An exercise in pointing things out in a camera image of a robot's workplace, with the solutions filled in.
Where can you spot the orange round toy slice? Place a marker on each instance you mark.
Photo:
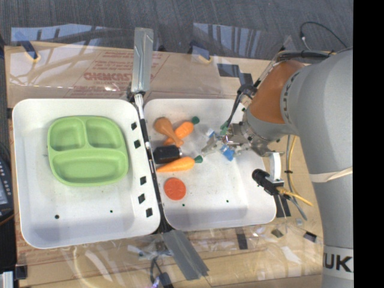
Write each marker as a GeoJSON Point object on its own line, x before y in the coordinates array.
{"type": "Point", "coordinates": [175, 188]}

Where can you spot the green divided plate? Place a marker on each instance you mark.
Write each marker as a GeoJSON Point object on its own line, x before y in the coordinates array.
{"type": "Point", "coordinates": [87, 151]}

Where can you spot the white plastic tray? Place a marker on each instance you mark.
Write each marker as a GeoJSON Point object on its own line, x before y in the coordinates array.
{"type": "Point", "coordinates": [216, 190]}
{"type": "Point", "coordinates": [90, 214]}

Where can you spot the large orange toy carrot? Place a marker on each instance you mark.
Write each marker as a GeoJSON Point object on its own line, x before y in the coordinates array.
{"type": "Point", "coordinates": [177, 164]}

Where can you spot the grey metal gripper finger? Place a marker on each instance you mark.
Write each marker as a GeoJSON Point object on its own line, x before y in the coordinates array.
{"type": "Point", "coordinates": [212, 147]}

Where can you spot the tan toy chicken drumstick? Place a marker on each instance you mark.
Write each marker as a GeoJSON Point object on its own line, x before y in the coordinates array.
{"type": "Point", "coordinates": [164, 127]}

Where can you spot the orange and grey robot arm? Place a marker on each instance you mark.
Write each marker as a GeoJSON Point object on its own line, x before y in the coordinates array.
{"type": "Point", "coordinates": [318, 106]}

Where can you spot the blue cube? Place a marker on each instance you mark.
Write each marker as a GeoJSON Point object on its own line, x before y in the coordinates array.
{"type": "Point", "coordinates": [228, 154]}

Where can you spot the brown cardboard board, red print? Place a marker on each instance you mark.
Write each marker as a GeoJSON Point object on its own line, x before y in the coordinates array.
{"type": "Point", "coordinates": [192, 70]}

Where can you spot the small orange toy carrot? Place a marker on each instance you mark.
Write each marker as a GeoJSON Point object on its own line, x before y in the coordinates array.
{"type": "Point", "coordinates": [184, 130]}

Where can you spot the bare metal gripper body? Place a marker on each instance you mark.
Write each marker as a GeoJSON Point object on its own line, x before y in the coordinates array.
{"type": "Point", "coordinates": [247, 139]}

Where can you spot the black cylinder on white bracket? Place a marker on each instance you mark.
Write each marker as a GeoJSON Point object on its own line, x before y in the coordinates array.
{"type": "Point", "coordinates": [265, 181]}

